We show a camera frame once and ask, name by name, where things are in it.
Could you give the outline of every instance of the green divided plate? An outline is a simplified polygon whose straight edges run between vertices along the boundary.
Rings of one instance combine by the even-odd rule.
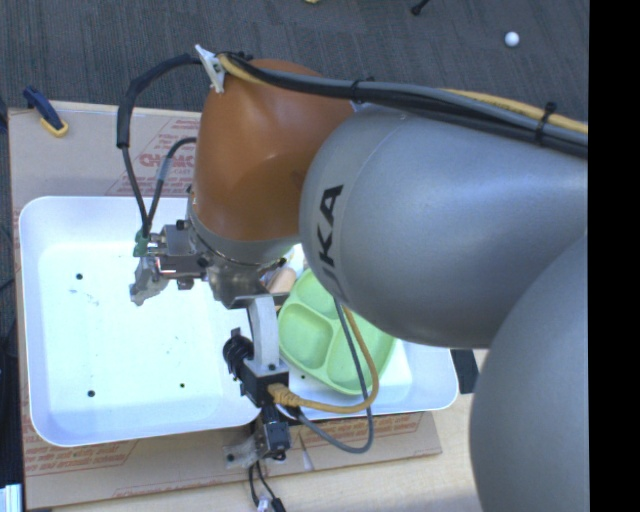
[[[382,376],[397,339],[355,313],[354,317],[378,375]],[[302,273],[280,309],[278,327],[280,352],[287,361],[337,391],[348,395],[362,393],[333,297],[310,269]],[[365,382],[370,388],[371,375],[367,370],[367,363],[355,337],[353,340]]]

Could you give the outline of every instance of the white object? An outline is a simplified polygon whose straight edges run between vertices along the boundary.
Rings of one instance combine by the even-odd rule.
[[[509,48],[513,48],[520,44],[520,36],[517,32],[507,32],[504,36],[504,44]]]
[[[198,52],[198,57],[202,61],[202,65],[204,70],[209,75],[211,79],[211,88],[215,88],[216,92],[221,94],[224,92],[224,76],[226,71],[220,61],[216,57],[215,53],[211,53],[208,50],[205,50],[199,44],[196,45],[196,51]]]
[[[186,199],[163,198],[154,225],[184,218],[185,209]],[[130,301],[139,222],[128,197],[42,197],[20,216],[31,418],[51,444],[226,428],[258,415],[222,358],[231,329],[250,333],[246,310],[225,309],[202,282],[190,291],[169,283],[140,307]],[[361,400],[302,375],[291,368],[300,396]],[[376,414],[442,409],[458,392],[449,350],[407,342],[380,384]]]

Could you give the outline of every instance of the cardboard box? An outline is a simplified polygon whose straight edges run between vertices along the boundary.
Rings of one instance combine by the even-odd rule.
[[[10,157],[15,236],[21,209],[45,195],[131,195],[122,156],[115,146],[116,107],[53,102],[69,133],[52,137],[34,110],[10,112]],[[155,173],[173,142],[195,136],[199,114],[136,110],[131,155],[143,195],[153,194]],[[163,194],[186,197],[194,166],[193,147],[177,155]],[[29,509],[213,486],[246,479],[246,470],[228,467],[224,447],[240,443],[248,427],[61,448],[36,433],[29,414],[19,240],[16,283],[21,361],[21,399],[26,504]],[[429,412],[375,418],[376,441],[366,454],[339,452],[306,427],[292,428],[293,448],[284,463],[270,463],[271,475],[302,473],[386,460],[423,457],[442,451]],[[338,439],[358,444],[366,420],[333,420],[323,427]]]

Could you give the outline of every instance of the gray carpet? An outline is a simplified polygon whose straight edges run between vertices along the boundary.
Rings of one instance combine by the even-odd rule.
[[[131,78],[200,43],[292,60],[335,78],[476,90],[541,107],[554,101],[558,113],[588,120],[588,0],[431,0],[418,17],[409,12],[414,3],[2,0],[0,97],[9,107],[25,106],[22,90],[33,85],[52,99],[117,104]],[[516,48],[503,42],[510,30],[520,35]],[[207,82],[192,68],[167,75],[138,105],[199,110]],[[9,187],[8,140],[0,134],[0,226],[7,232]],[[11,269],[11,250],[0,235],[0,285]],[[0,293],[5,336],[13,288]],[[17,371],[15,360],[5,359],[0,487],[22,479]]]

